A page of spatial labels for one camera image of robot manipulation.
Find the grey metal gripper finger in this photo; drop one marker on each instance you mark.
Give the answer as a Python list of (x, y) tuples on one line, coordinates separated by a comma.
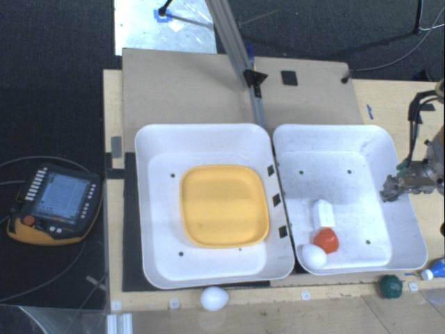
[(394, 180), (388, 193)]

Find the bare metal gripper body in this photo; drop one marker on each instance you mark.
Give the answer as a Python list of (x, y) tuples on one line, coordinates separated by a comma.
[(425, 176)]

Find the white plastic tray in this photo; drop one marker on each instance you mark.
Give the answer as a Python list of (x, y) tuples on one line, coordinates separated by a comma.
[(160, 204), (375, 218)]

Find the white carton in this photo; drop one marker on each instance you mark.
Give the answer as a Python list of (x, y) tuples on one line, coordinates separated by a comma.
[(323, 214)]

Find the red toy pepper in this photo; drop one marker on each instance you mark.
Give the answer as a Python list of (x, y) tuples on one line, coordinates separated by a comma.
[(327, 240)]

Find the blue and white bottle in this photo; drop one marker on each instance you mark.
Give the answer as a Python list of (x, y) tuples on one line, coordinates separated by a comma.
[(437, 269)]

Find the green toy pepper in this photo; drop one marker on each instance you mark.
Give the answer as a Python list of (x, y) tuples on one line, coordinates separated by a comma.
[(391, 286)]

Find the white egg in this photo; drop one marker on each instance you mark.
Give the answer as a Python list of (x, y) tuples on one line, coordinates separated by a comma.
[(313, 256), (214, 298)]

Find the thin black rod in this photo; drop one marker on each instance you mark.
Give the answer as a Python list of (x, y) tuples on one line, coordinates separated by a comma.
[(282, 200)]

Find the yellow plate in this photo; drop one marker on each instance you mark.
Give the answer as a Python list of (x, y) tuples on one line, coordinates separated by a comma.
[(224, 205)]

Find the brown cardboard board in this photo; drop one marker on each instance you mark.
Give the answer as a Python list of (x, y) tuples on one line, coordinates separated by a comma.
[(187, 89)]

